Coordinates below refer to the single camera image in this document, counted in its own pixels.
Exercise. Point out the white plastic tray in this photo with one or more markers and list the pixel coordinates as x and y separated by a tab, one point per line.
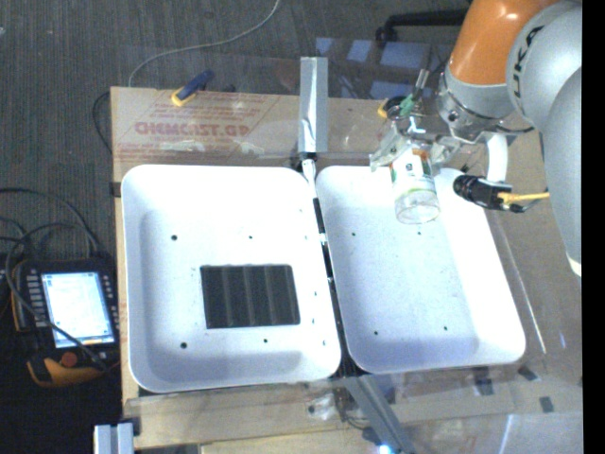
227	225
416	291

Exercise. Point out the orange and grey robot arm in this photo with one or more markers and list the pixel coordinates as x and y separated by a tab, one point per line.
543	64

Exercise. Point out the clear plastic bottle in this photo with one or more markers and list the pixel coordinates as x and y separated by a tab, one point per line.
416	192

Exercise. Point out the black cylinder on white bracket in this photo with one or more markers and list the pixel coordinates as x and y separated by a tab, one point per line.
482	189

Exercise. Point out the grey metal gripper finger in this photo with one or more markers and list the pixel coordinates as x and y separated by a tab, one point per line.
444	151
385	153

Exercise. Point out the black ribbed rectangular sheet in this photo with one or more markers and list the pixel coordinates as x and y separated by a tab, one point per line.
250	296

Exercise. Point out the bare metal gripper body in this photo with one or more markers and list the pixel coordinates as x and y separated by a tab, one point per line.
442	128

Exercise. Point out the brown cardboard board red print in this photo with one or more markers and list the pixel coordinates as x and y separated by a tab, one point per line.
189	130

